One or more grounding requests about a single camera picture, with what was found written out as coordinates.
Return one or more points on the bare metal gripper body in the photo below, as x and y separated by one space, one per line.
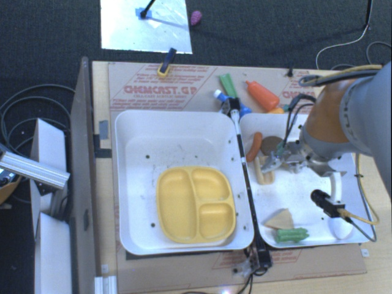
295 158

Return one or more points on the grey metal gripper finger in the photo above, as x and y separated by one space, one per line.
269 166
273 156

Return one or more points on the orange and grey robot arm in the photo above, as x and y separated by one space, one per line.
346 109

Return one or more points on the brown biscuit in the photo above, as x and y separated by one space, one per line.
269 144

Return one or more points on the beige hot dog bun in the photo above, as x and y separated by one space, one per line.
262 178

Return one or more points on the red sausage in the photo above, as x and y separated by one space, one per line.
254 147

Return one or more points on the thin black and white rod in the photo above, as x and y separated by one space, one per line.
245 164

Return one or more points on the white plastic tray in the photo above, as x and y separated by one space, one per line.
306 194
144 164

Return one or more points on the blue bottle with white cap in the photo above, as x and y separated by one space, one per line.
245 109

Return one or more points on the tan pizza slice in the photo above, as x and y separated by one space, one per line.
283 220

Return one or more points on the orange bottle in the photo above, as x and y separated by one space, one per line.
263 95

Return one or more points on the green asparagus bunch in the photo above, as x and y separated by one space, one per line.
291 235

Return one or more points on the yellow divided plate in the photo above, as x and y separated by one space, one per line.
180 204

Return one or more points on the brown cardboard board, red print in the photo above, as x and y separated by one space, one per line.
171 87

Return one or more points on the purple grapes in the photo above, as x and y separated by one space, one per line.
196 17

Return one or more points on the black cylinder on white bracket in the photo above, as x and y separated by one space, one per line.
324 201

